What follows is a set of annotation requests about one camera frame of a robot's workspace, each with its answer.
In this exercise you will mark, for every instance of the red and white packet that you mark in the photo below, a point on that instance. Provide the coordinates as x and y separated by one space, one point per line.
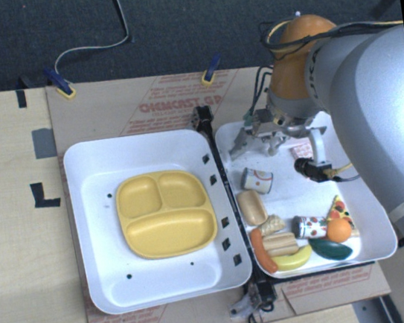
303 151

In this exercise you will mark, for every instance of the orange toy carrot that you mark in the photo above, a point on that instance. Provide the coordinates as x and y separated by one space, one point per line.
262 251

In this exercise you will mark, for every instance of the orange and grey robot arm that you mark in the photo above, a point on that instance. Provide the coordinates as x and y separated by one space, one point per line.
365 95

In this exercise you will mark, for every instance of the thin black rod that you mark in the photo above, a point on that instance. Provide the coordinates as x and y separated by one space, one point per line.
229 190

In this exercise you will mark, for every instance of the beige toy biscuit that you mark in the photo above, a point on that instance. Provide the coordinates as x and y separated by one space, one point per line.
273 224

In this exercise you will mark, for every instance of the black cylinder on white bracket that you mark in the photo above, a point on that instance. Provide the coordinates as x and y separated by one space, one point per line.
314 169

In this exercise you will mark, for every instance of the tan toy hot dog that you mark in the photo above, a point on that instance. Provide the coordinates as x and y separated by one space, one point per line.
280 245

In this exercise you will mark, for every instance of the green toy cucumber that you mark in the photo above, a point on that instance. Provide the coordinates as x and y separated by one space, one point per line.
331 249

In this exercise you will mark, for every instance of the brown cardboard board red print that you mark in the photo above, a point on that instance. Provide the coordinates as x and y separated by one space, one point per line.
104 111

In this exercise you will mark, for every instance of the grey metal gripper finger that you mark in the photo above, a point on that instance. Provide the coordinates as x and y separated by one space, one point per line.
274 144
241 145

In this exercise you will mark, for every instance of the white plastic tray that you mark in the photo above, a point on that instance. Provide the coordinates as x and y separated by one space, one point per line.
99 228
297 191

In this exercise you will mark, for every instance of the toy pizza slice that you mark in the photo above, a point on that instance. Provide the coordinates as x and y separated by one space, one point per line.
339 209

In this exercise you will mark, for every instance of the beige toy bread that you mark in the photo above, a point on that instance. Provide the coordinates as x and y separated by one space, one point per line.
252 206

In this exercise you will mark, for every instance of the yellow banana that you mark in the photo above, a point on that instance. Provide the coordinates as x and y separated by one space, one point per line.
293 260

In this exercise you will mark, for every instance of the orange toy fruit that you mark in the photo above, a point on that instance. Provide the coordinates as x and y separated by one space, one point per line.
339 230

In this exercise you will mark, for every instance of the yellow divided plate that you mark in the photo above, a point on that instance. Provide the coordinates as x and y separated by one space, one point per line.
166 215

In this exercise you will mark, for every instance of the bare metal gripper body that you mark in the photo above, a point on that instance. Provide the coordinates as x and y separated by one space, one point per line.
287 127

